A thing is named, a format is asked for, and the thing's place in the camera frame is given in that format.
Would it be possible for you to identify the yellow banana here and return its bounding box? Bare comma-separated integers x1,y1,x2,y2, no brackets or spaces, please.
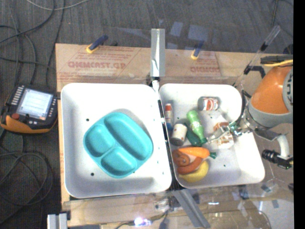
184,160,210,183

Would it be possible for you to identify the orange-brown sausage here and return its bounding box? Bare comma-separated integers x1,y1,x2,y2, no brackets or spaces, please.
177,156,203,176

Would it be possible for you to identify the blue divided plate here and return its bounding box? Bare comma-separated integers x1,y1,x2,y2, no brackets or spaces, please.
82,112,154,179

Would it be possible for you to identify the black cylinder on white bracket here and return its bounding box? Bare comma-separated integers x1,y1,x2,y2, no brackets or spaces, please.
262,134,294,170

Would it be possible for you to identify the white and orange carton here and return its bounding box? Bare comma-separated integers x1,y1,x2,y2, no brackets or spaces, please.
213,121,235,150

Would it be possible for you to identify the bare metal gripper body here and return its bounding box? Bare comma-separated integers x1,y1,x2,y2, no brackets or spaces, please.
232,116,258,137

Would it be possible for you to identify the green bottle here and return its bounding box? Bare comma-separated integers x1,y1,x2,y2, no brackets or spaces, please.
185,110,208,147

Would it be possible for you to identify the white can with brown spots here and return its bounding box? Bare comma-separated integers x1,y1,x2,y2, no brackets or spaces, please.
170,123,188,146

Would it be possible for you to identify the orange carrot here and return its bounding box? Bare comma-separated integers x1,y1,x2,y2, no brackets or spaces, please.
178,146,217,160

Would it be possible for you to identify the small can with red label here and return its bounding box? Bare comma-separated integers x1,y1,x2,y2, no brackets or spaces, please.
197,96,221,112

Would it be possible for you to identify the brown pretzel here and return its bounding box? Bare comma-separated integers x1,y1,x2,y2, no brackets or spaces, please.
172,149,191,167

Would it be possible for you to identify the brown cardboard board red print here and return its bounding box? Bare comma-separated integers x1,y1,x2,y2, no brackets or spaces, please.
55,43,294,227

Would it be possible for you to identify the white plastic tray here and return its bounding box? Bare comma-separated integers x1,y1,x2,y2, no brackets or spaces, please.
158,83,266,189
60,83,173,199

